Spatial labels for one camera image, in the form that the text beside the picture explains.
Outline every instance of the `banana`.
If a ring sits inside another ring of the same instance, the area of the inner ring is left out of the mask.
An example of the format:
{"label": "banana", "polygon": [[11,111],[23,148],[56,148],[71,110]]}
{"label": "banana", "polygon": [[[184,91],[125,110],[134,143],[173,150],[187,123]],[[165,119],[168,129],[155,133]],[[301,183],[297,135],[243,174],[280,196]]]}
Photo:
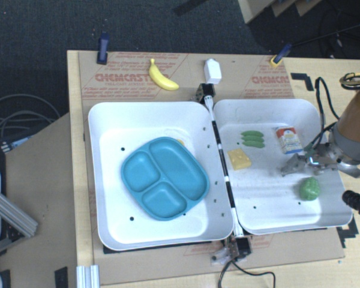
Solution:
{"label": "banana", "polygon": [[158,67],[155,65],[155,59],[151,59],[151,66],[149,67],[149,76],[151,79],[161,88],[166,89],[168,91],[174,91],[179,88],[179,85],[164,77]]}

